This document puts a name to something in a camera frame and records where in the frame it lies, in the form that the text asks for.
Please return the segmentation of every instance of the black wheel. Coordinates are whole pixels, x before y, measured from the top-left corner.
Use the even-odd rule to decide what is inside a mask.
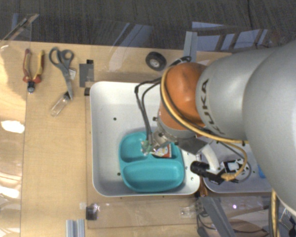
[[[146,57],[146,63],[153,70],[161,71],[166,67],[167,60],[160,53],[150,52]]]

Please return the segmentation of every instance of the wooden tabletop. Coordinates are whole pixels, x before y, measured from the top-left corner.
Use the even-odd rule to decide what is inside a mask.
[[[55,118],[50,115],[50,109],[66,92],[66,84],[61,72],[48,60],[48,53],[54,46],[74,52],[71,67],[77,70],[72,83],[74,100]],[[42,82],[36,85],[31,95],[26,92],[26,84],[22,82],[21,68],[27,47],[32,52],[32,73],[37,68],[39,52],[44,50],[46,54]],[[153,71],[145,64],[145,57],[151,51],[163,54],[168,63],[181,57],[183,53],[181,50],[38,42],[29,44],[18,41],[5,51],[4,59],[0,60],[0,68],[8,65],[14,69],[10,69],[7,74],[11,80],[0,82],[9,84],[10,91],[6,91],[4,98],[11,99],[4,104],[0,100],[0,120],[18,120],[25,124],[24,134],[13,138],[17,141],[18,148],[15,150],[18,152],[11,150],[11,145],[8,144],[8,148],[4,149],[8,155],[17,153],[19,157],[22,157],[24,152],[23,171],[19,167],[18,173],[22,177],[21,217],[14,217],[16,227],[17,219],[20,219],[22,237],[63,237],[66,235],[66,220],[85,218],[84,207],[90,196],[87,190],[93,187],[90,187],[87,178],[90,175],[90,168],[87,168],[87,164],[90,164],[87,161],[90,158],[90,137],[86,131],[90,114],[84,88],[79,87],[79,64],[85,64],[87,59],[93,60],[96,81],[137,82],[161,75],[161,72]],[[228,54],[198,53],[197,61],[209,64],[226,55]],[[7,221],[7,217],[2,217],[2,221]],[[88,228],[87,223],[85,225],[87,237],[164,237],[174,234],[181,237],[198,236],[196,223],[101,229]]]

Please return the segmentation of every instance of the floor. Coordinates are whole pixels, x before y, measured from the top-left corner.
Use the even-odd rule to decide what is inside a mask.
[[[296,33],[296,0],[0,0],[0,39],[12,13],[39,13],[32,40],[43,42],[113,45],[125,23],[153,27],[141,46],[174,49],[192,22]]]

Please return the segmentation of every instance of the pliers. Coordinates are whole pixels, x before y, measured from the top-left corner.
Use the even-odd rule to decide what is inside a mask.
[[[40,75],[43,74],[45,53],[44,53],[44,51],[41,51],[38,55],[38,69],[37,69],[36,74],[33,78],[31,77],[31,72],[29,69],[30,56],[31,56],[31,51],[27,48],[25,50],[25,56],[24,56],[24,61],[23,61],[23,73],[24,73],[23,81],[28,84],[28,92],[30,94],[32,94],[35,89],[35,83],[41,82]]]

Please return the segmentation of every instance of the teal divided plate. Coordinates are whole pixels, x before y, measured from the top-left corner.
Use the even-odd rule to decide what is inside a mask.
[[[124,183],[139,193],[157,193],[179,186],[184,179],[184,164],[180,149],[171,144],[171,158],[144,156],[141,142],[145,132],[126,135],[119,144],[119,164]]]

